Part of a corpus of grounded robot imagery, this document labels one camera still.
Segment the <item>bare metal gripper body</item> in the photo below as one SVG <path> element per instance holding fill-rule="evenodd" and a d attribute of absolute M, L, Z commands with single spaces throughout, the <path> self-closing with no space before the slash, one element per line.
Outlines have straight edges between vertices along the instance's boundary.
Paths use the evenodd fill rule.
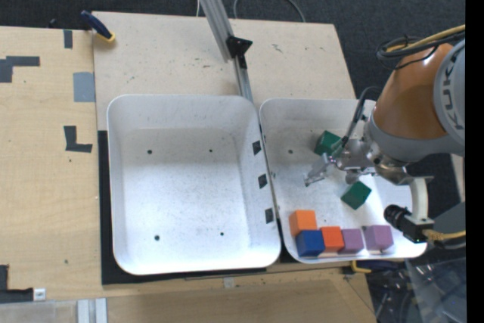
<path fill-rule="evenodd" d="M 375 141 L 363 138 L 347 140 L 334 146 L 332 157 L 336 167 L 346 173 L 349 169 L 365 171 L 364 175 L 377 175 L 394 185 L 409 185 L 411 175 L 407 163 L 386 155 Z"/>

